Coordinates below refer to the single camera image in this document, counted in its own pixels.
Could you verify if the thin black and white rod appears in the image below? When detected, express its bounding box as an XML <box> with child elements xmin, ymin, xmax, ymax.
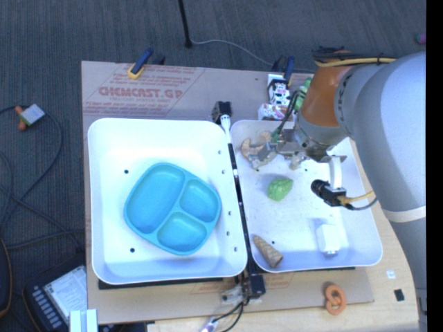
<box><xmin>219</xmin><ymin>114</ymin><xmax>257</xmax><ymax>280</ymax></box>

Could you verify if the brown cardboard board, red print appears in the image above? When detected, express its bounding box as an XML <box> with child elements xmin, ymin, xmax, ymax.
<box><xmin>80</xmin><ymin>59</ymin><xmax>375</xmax><ymax>326</ymax></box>

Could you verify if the black cylinder on white bracket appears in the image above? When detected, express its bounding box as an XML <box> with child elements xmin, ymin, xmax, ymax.
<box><xmin>310</xmin><ymin>156</ymin><xmax>348</xmax><ymax>208</ymax></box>

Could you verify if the orange toy sausage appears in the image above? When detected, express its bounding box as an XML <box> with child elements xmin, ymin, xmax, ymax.
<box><xmin>14</xmin><ymin>105</ymin><xmax>28</xmax><ymax>131</ymax></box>

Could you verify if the green toy lettuce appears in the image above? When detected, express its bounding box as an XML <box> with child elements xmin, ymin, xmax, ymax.
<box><xmin>266</xmin><ymin>177</ymin><xmax>294</xmax><ymax>203</ymax></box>

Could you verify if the blue divided plate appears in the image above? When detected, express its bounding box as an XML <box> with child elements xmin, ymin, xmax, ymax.
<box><xmin>123</xmin><ymin>162</ymin><xmax>223</xmax><ymax>257</ymax></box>

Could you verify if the white plastic tray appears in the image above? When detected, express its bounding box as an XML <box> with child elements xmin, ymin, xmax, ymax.
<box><xmin>229</xmin><ymin>118</ymin><xmax>384</xmax><ymax>274</ymax></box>
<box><xmin>87</xmin><ymin>117</ymin><xmax>248</xmax><ymax>286</ymax></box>

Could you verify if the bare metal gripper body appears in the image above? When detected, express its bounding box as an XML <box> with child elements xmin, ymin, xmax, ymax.
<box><xmin>272</xmin><ymin>128</ymin><xmax>347</xmax><ymax>165</ymax></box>

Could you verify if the black block with thin wires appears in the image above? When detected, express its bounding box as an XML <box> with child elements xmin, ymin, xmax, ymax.
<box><xmin>211</xmin><ymin>100</ymin><xmax>233</xmax><ymax>123</ymax></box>
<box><xmin>221</xmin><ymin>273</ymin><xmax>267</xmax><ymax>306</ymax></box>

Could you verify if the orange toy pretzel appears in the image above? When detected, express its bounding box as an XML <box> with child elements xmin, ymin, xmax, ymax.
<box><xmin>323</xmin><ymin>282</ymin><xmax>347</xmax><ymax>316</ymax></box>

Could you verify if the white and brown carton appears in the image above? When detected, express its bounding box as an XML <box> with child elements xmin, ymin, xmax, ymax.
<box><xmin>257</xmin><ymin>102</ymin><xmax>296</xmax><ymax>121</ymax></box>

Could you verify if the tan toy ice cream cone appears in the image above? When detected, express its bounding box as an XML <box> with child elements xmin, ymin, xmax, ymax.
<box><xmin>252</xmin><ymin>234</ymin><xmax>284</xmax><ymax>268</ymax></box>

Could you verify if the cow print milk carton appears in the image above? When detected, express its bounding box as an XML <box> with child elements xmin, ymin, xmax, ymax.
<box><xmin>266</xmin><ymin>73</ymin><xmax>292</xmax><ymax>105</ymax></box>

